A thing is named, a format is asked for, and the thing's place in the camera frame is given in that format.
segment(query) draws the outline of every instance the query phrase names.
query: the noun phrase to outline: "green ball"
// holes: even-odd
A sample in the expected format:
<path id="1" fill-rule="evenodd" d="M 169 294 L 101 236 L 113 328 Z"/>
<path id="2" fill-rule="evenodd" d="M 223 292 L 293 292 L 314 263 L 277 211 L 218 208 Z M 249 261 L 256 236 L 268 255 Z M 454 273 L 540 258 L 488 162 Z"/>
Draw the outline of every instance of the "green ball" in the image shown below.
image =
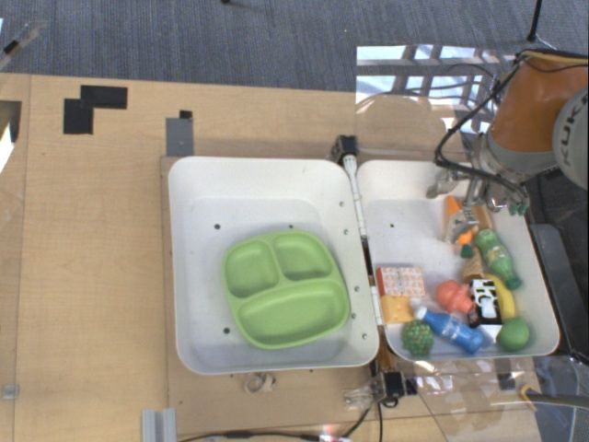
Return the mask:
<path id="1" fill-rule="evenodd" d="M 432 328 L 423 321 L 414 320 L 405 324 L 401 339 L 403 347 L 410 351 L 411 355 L 428 355 L 432 350 Z"/>
<path id="2" fill-rule="evenodd" d="M 503 323 L 497 342 L 508 352 L 522 350 L 530 339 L 530 330 L 522 318 L 512 318 Z"/>

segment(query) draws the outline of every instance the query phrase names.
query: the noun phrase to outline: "green spiky ball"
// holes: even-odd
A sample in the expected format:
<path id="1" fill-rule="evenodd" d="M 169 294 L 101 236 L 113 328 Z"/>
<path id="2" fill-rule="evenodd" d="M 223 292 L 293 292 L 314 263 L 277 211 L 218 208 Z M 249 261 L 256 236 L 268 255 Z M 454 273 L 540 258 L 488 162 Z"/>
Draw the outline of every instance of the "green spiky ball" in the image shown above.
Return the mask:
<path id="1" fill-rule="evenodd" d="M 432 350 L 432 328 L 425 322 L 414 320 L 405 324 L 401 334 L 403 347 L 411 352 L 411 355 L 428 355 Z"/>

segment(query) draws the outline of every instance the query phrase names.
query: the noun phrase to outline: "green plate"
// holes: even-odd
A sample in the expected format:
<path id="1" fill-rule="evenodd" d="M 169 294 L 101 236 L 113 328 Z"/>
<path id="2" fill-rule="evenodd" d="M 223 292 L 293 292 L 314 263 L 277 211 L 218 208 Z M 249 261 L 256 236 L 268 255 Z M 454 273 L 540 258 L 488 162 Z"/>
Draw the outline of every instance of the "green plate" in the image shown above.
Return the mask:
<path id="1" fill-rule="evenodd" d="M 327 247 L 297 229 L 231 247 L 223 259 L 223 285 L 237 326 L 262 349 L 315 341 L 350 315 L 348 290 Z"/>

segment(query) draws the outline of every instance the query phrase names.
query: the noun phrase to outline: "bottle cap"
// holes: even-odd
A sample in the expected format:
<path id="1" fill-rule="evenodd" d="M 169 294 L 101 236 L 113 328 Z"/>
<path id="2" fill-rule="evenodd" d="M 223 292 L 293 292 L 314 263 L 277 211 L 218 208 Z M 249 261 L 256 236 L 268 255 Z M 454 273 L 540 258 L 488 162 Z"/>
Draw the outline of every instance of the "bottle cap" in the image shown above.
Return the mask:
<path id="1" fill-rule="evenodd" d="M 415 312 L 413 313 L 413 316 L 415 317 L 416 320 L 423 320 L 423 318 L 425 318 L 426 312 L 427 312 L 427 308 L 425 306 L 420 306 L 415 310 Z"/>
<path id="2" fill-rule="evenodd" d="M 522 281 L 519 278 L 517 278 L 516 276 L 514 276 L 514 277 L 510 278 L 509 280 L 507 280 L 505 282 L 505 284 L 507 285 L 507 287 L 510 290 L 515 290 L 516 288 L 519 288 L 521 286 Z"/>

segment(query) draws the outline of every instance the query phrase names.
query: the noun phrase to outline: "toy bottle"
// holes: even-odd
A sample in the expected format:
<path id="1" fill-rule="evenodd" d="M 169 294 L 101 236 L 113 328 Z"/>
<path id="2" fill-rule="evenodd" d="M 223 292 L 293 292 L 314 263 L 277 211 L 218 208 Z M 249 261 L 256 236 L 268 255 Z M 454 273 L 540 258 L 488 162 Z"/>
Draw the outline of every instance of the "toy bottle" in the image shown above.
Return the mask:
<path id="1" fill-rule="evenodd" d="M 515 275 L 512 258 L 497 235 L 490 229 L 482 229 L 475 236 L 475 244 L 489 268 L 503 279 L 507 287 L 510 290 L 519 288 L 522 281 Z"/>
<path id="2" fill-rule="evenodd" d="M 471 354 L 475 354 L 483 344 L 484 336 L 480 330 L 470 329 L 467 324 L 449 314 L 434 313 L 421 306 L 415 311 L 415 319 L 427 322 L 437 335 Z"/>

